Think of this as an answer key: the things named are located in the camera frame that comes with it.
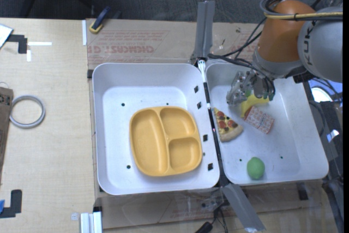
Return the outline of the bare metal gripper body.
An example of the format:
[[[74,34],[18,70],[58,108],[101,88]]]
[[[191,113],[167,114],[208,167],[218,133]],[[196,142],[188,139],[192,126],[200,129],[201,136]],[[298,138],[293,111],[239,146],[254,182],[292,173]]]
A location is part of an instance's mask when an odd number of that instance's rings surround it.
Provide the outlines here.
[[[274,98],[274,82],[253,70],[246,72],[246,96],[254,95],[258,99]]]

